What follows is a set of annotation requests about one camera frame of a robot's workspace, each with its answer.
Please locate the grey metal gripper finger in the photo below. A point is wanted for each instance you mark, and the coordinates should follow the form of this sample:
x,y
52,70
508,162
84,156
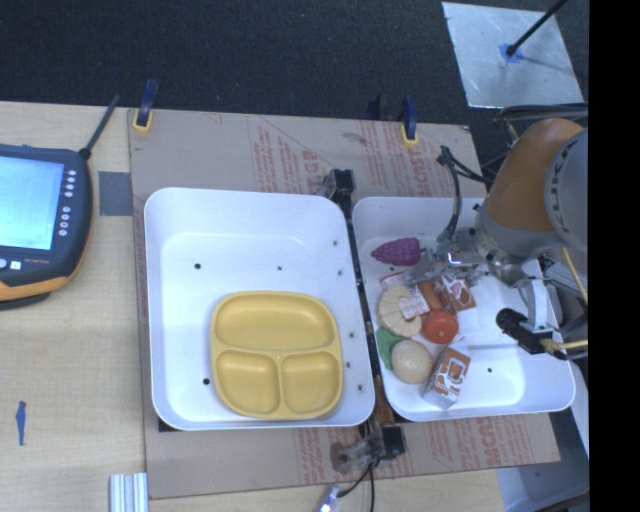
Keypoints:
x,y
422,277
436,259

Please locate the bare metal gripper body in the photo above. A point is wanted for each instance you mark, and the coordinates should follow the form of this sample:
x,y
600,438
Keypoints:
x,y
507,270

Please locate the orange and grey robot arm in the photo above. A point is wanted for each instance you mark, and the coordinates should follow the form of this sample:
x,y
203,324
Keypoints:
x,y
530,185

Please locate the orange sausage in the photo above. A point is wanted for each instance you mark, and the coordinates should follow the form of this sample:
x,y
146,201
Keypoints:
x,y
431,296

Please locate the small white red-print packet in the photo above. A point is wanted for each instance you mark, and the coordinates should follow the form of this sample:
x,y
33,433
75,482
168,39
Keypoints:
x,y
412,306

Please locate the purple grapes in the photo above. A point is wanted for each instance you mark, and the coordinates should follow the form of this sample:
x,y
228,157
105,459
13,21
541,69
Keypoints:
x,y
397,251

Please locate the small orange and white carton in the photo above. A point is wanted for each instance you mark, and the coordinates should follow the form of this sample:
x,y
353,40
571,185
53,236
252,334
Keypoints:
x,y
460,295

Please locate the cream ribbed round pastry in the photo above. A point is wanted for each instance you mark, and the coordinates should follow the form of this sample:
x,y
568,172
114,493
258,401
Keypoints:
x,y
392,315

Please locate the red tomato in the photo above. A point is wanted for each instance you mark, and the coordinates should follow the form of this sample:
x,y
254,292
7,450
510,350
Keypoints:
x,y
440,326

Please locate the green leafy vegetable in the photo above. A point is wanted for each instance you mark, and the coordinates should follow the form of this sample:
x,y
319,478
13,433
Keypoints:
x,y
385,345

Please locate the beige round bread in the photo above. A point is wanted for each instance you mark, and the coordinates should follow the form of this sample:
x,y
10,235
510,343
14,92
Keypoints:
x,y
411,361

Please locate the large orange and white carton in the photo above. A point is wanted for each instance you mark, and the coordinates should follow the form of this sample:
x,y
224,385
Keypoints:
x,y
447,377

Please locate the white plastic tray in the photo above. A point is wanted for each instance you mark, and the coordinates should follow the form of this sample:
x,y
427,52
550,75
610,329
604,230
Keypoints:
x,y
500,385
250,240

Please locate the yellow divided plate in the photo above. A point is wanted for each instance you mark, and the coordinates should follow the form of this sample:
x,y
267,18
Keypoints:
x,y
275,320

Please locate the brown cardboard board, red print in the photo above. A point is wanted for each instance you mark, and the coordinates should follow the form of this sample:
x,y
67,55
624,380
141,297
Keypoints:
x,y
240,145

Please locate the black cylinder on white bracket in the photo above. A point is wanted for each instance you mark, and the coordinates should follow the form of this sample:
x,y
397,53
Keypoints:
x,y
530,336

